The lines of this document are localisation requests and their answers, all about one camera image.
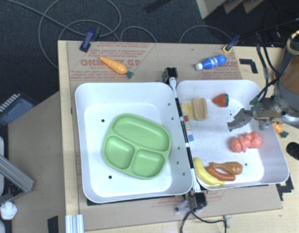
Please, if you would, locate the brown cardboard board red print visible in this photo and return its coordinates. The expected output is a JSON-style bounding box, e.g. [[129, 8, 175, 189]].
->
[[66, 41, 284, 232]]

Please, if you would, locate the tan bread bun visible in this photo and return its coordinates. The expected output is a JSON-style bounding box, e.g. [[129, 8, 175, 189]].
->
[[191, 97, 209, 121]]

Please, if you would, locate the brown chicken drumstick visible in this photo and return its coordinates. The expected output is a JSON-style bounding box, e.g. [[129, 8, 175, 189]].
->
[[209, 161, 244, 175]]

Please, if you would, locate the orange sausage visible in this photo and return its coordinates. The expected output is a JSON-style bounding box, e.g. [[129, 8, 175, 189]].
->
[[205, 166, 236, 182]]

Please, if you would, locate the green divided plate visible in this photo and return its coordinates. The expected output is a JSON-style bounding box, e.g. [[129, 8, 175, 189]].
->
[[102, 113, 173, 180]]

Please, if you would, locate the yellow banana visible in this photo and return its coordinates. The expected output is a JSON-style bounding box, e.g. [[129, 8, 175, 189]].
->
[[193, 157, 226, 187]]

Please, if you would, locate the black cylinder on white bracket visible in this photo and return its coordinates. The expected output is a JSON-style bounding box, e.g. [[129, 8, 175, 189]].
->
[[286, 142, 299, 160]]

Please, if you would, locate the large orange carrot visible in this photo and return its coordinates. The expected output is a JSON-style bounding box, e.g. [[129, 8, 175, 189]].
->
[[99, 56, 134, 79]]

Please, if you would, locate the white plastic tray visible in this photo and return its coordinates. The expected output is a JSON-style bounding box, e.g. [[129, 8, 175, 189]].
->
[[176, 79, 290, 191], [74, 82, 194, 204]]

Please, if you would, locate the yellow cheese slice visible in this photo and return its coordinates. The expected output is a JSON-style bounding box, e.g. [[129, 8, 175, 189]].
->
[[181, 102, 194, 119]]

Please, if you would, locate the red strawberry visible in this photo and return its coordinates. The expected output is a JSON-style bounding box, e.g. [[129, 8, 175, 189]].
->
[[212, 93, 230, 108]]

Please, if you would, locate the thin black and white rod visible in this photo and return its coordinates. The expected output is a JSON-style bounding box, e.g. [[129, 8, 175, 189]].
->
[[169, 77, 201, 192]]

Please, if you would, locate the small orange carrot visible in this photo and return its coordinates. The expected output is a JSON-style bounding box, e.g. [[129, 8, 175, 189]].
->
[[272, 122, 290, 139]]

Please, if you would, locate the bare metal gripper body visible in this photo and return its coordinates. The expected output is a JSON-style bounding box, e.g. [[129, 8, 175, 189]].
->
[[251, 97, 299, 131]]

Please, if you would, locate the white red blue packet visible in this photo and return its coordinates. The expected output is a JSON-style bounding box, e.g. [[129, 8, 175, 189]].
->
[[182, 114, 194, 142]]

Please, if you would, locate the pink lumpy toy food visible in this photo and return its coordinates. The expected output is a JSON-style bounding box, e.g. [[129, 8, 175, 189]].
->
[[229, 131, 263, 153]]

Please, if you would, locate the blue bottle white cap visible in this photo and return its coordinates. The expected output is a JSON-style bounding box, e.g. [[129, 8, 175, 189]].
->
[[195, 54, 228, 71]]

